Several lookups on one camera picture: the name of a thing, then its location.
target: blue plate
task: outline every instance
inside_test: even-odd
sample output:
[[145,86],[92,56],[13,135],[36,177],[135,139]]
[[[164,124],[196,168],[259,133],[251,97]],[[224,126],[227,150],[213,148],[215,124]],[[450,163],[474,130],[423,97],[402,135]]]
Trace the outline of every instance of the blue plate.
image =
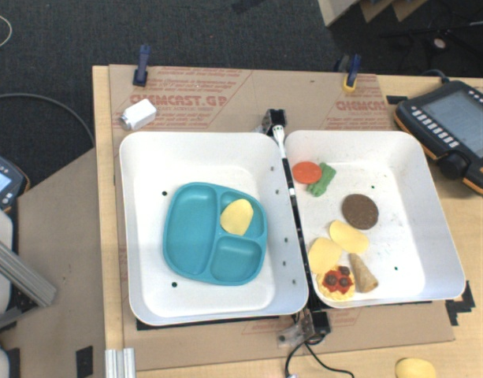
[[[244,235],[233,235],[220,226],[220,215],[240,198],[250,202],[254,215]],[[266,241],[266,212],[255,198],[228,187],[194,182],[183,185],[173,196],[162,247],[168,266],[178,274],[236,286],[258,275]]]

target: toy food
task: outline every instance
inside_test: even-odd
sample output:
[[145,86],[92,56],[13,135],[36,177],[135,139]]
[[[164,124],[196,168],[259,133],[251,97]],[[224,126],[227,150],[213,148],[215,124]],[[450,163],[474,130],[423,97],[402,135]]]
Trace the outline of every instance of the toy food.
[[321,168],[311,161],[302,161],[292,167],[292,175],[297,182],[315,183],[321,178]]
[[245,198],[231,202],[220,215],[220,226],[230,234],[244,235],[250,227],[254,210]]
[[336,175],[336,170],[324,162],[320,163],[320,168],[320,180],[316,183],[308,185],[306,188],[306,190],[310,192],[314,197],[322,196],[327,190],[330,182],[333,180],[333,177]]
[[379,215],[376,203],[365,195],[348,195],[341,206],[344,218],[353,227],[367,230],[377,223]]
[[433,365],[421,358],[402,358],[396,363],[397,378],[437,378]]
[[355,276],[357,290],[368,293],[378,286],[377,278],[367,268],[364,261],[357,254],[349,254],[351,269]]
[[364,234],[340,220],[330,224],[329,234],[332,241],[350,254],[361,254],[369,246],[369,239]]
[[343,249],[327,238],[316,238],[308,252],[311,272],[315,274],[330,270],[339,261]]
[[347,266],[336,265],[317,275],[318,290],[327,298],[344,301],[355,293],[355,278]]

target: yellow potato slice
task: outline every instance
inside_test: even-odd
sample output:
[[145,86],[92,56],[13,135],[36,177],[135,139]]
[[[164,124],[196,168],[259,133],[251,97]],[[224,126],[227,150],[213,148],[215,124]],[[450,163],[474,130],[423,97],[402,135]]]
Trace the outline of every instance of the yellow potato slice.
[[307,255],[311,272],[327,273],[339,261],[341,252],[343,252],[341,247],[330,239],[316,238]]
[[397,378],[437,378],[433,365],[421,358],[403,358],[396,363]]
[[230,234],[244,235],[250,227],[254,210],[245,198],[231,202],[220,215],[220,226]]
[[369,239],[364,234],[343,221],[333,221],[329,234],[332,241],[350,254],[361,254],[369,246]]

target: black floor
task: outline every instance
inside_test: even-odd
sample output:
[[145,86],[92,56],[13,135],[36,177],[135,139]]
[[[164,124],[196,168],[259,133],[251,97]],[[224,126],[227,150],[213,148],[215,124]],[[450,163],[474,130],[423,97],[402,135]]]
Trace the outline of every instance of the black floor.
[[[71,108],[92,132],[91,67],[136,64],[330,72],[342,54],[360,54],[361,72],[483,77],[483,0],[429,0],[405,21],[392,8],[367,24],[358,5],[327,28],[317,0],[0,0],[13,27],[0,47],[0,95],[43,95]],[[433,32],[449,49],[428,55]],[[8,28],[0,20],[0,42]],[[91,148],[80,122],[34,98],[0,99],[0,155],[35,185]]]

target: table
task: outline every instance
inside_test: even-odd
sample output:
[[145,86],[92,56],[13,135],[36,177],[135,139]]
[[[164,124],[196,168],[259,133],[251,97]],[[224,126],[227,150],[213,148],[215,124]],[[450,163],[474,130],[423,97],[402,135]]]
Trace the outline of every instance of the table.
[[[92,69],[92,75],[105,341],[106,349],[120,350],[124,348],[124,334],[118,267],[116,193],[113,185],[109,67],[95,66]],[[483,79],[462,80],[473,87],[483,88]],[[440,79],[438,77],[378,76],[378,82],[384,96],[415,96],[438,87]],[[327,365],[348,369],[355,374],[356,378],[394,376],[395,363],[405,357],[418,357],[431,361],[438,376],[483,376],[483,198],[460,183],[446,180],[436,166],[431,165],[431,171],[466,278],[470,282],[475,308],[471,313],[459,314],[459,326],[454,328],[456,340],[453,342],[360,350],[321,356]],[[284,362],[284,358],[274,358],[159,369],[139,372],[138,377],[229,376],[237,378],[257,376],[273,378],[284,376]],[[310,378],[324,376],[327,373],[310,355],[293,358],[290,371]]]

